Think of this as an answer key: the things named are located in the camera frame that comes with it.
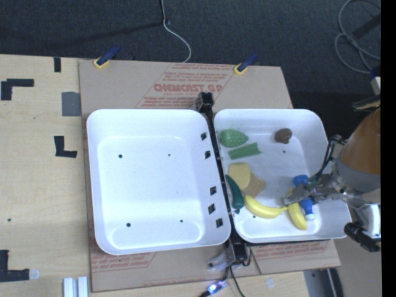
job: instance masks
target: black fabric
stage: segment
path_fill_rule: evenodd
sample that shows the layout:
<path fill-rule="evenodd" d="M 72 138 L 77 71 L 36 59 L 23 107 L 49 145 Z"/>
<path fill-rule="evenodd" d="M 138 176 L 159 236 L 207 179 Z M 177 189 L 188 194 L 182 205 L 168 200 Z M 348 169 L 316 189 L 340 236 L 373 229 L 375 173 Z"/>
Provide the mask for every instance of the black fabric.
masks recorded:
<path fill-rule="evenodd" d="M 315 109 L 326 120 L 347 116 L 347 127 L 332 122 L 332 134 L 356 126 L 346 99 L 373 95 L 370 76 L 347 68 L 335 52 L 346 1 L 163 0 L 169 28 L 192 48 L 190 62 L 238 64 L 258 54 L 261 65 L 282 68 L 295 107 Z M 359 44 L 375 54 L 380 13 L 381 0 L 355 0 L 342 17 L 345 30 L 358 32 Z M 97 58 L 113 45 L 122 47 L 118 59 L 181 62 L 188 56 L 163 28 L 160 0 L 0 0 L 2 54 Z M 340 52 L 364 68 L 344 38 Z M 330 98 L 344 102 L 344 110 Z"/>

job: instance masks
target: banana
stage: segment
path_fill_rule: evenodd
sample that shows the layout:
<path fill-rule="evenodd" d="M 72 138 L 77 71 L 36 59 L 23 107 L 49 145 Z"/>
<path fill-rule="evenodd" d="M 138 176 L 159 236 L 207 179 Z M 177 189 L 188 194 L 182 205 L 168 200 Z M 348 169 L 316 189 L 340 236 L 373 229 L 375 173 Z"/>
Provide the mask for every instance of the banana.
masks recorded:
<path fill-rule="evenodd" d="M 293 187 L 289 189 L 288 196 L 291 195 L 293 191 Z M 291 221 L 295 224 L 297 228 L 300 230 L 307 230 L 307 220 L 305 219 L 303 213 L 301 212 L 301 208 L 299 207 L 298 202 L 287 206 L 287 211 L 290 215 Z"/>
<path fill-rule="evenodd" d="M 249 195 L 244 196 L 244 203 L 246 208 L 251 213 L 257 215 L 258 217 L 267 218 L 267 219 L 276 218 L 277 216 L 280 215 L 282 211 L 287 210 L 285 206 L 281 208 L 276 208 L 276 207 L 268 207 L 266 205 L 262 205 L 260 204 L 260 202 L 255 200 L 255 198 Z"/>

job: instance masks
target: brown cardboard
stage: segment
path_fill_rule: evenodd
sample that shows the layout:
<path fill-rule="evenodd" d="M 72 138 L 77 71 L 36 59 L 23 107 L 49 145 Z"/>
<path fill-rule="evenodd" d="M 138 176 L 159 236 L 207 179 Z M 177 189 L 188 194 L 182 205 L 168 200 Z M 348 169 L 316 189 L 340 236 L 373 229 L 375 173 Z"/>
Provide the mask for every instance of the brown cardboard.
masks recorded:
<path fill-rule="evenodd" d="M 231 65 L 111 61 L 98 70 L 92 60 L 79 61 L 93 291 L 222 278 L 221 272 L 207 270 L 207 261 L 221 253 L 223 246 L 128 256 L 111 256 L 99 249 L 93 234 L 85 124 L 90 113 L 102 108 L 190 108 L 199 92 L 208 91 L 215 98 L 215 113 L 225 108 L 292 108 L 279 67 L 251 66 L 241 76 L 234 75 L 232 69 Z M 253 262 L 238 268 L 235 274 L 250 276 L 339 265 L 332 241 L 316 243 L 309 243 L 308 250 L 296 243 L 254 247 Z M 278 255 L 268 259 L 266 250 L 272 248 Z"/>

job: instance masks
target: wooden table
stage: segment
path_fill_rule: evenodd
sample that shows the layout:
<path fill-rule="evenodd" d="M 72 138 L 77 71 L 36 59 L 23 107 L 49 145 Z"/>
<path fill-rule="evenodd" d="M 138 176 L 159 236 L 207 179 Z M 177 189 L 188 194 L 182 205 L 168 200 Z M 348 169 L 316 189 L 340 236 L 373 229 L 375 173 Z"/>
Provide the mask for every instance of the wooden table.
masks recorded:
<path fill-rule="evenodd" d="M 0 296 L 61 296 L 66 277 L 90 276 L 87 203 L 80 116 L 62 116 L 61 93 L 79 92 L 78 59 L 0 56 L 0 80 L 34 79 L 0 101 L 0 249 L 10 270 L 37 269 L 40 278 L 0 283 Z M 55 157 L 54 136 L 76 158 Z M 274 285 L 268 285 L 271 279 Z M 197 282 L 90 296 L 199 296 Z M 239 296 L 232 280 L 217 296 Z M 302 272 L 239 278 L 246 296 L 308 297 Z"/>

